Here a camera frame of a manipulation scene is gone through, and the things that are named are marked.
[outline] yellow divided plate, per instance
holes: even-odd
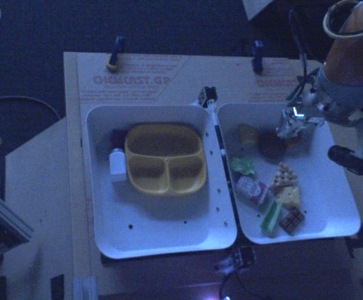
[[[125,142],[129,180],[142,193],[194,193],[207,180],[201,138],[185,124],[149,123],[132,127]]]

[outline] cheese slice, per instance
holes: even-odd
[[[241,124],[237,128],[237,132],[241,144],[256,144],[258,142],[258,131],[254,127]]]
[[[283,187],[277,191],[276,202],[285,207],[298,208],[301,203],[299,187]]]

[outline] table surface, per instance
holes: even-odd
[[[31,242],[9,251],[4,257],[0,273],[10,277],[8,291],[11,296],[8,299],[50,299],[49,280],[59,274],[65,276],[65,299],[71,299],[73,277],[96,277],[100,295],[135,293],[146,291],[147,288],[165,290],[197,284],[219,284],[222,280],[221,276],[214,273],[213,265],[223,259],[228,251],[131,259],[109,266],[102,264],[94,240],[92,199],[87,190],[88,180],[84,176],[83,148],[80,143],[81,126],[84,123],[81,113],[88,112],[96,105],[98,95],[88,101],[80,101],[79,86],[84,78],[87,82],[81,85],[82,88],[87,86],[84,90],[94,87],[94,83],[103,82],[104,75],[100,70],[105,67],[107,57],[107,54],[65,53],[66,119],[7,156],[8,204],[34,228]],[[287,59],[264,59],[264,73],[256,76],[252,72],[251,58],[247,57],[123,57],[126,62],[132,57],[140,57],[142,63],[155,64],[144,72],[142,67],[128,66],[129,69],[139,71],[138,75],[148,77],[144,78],[145,81],[160,86],[151,89],[154,92],[150,93],[149,99],[145,99],[149,104],[191,104],[203,86],[217,87],[220,104],[235,102],[236,99],[241,102],[249,99],[278,102],[290,90],[295,77],[302,74],[299,61]],[[94,73],[92,77],[101,78],[87,79],[87,72],[80,72],[81,63],[91,59],[96,60],[91,65]],[[317,66],[317,62],[310,61],[312,69]],[[167,84],[161,85],[159,81],[167,81]],[[123,104],[133,104],[133,101],[147,104],[142,97],[143,92],[133,99],[116,96],[117,101]],[[352,130],[330,127],[337,143],[353,147],[355,134],[353,137]],[[44,150],[41,150],[42,144],[46,144]],[[346,175],[363,223],[363,177],[350,173]],[[282,288],[279,289],[281,297],[284,294],[281,285],[285,281],[294,286],[297,299],[305,299],[306,295],[315,291],[308,286],[304,290],[302,284],[291,277],[284,276],[281,281],[280,275],[286,273],[287,268],[308,281],[317,279],[321,274],[326,277],[338,276],[338,281],[330,279],[327,282],[323,279],[319,284],[323,285],[325,293],[335,291],[344,294],[346,298],[342,299],[355,299],[350,294],[355,294],[352,288],[359,286],[353,286],[351,277],[353,274],[363,277],[363,253],[357,252],[358,259],[351,260],[344,239],[255,246],[255,252],[258,265],[252,268],[251,273]],[[24,261],[15,266],[19,259]],[[20,284],[23,279],[34,283]],[[270,292],[265,286],[257,287],[258,291]],[[126,298],[114,296],[113,299]]]

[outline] white tray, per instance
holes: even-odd
[[[110,137],[139,123],[185,123],[200,135],[207,182],[198,192],[156,197],[129,181],[112,184]],[[98,106],[87,117],[83,146],[91,177],[95,240],[113,259],[223,249],[237,237],[227,180],[211,115],[198,106]]]
[[[252,160],[258,180],[269,185],[277,165],[265,160],[257,147],[242,146],[238,140],[237,127],[248,124],[258,128],[259,133],[275,131],[280,119],[282,105],[277,104],[225,104],[218,109],[218,120],[223,134],[228,161],[233,156],[247,155]],[[255,206],[241,195],[235,194],[238,216],[244,235],[254,243],[268,244],[303,239],[350,236],[360,228],[360,217],[342,167],[327,157],[328,149],[334,144],[329,127],[306,130],[298,147],[285,152],[283,162],[299,177],[303,223],[293,235],[287,234],[276,225],[269,236],[261,228],[263,216],[273,194],[261,206]],[[238,174],[231,173],[233,187]]]

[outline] green celery stick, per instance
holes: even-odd
[[[274,230],[280,210],[282,210],[282,204],[273,200],[260,225],[266,233],[272,233]]]

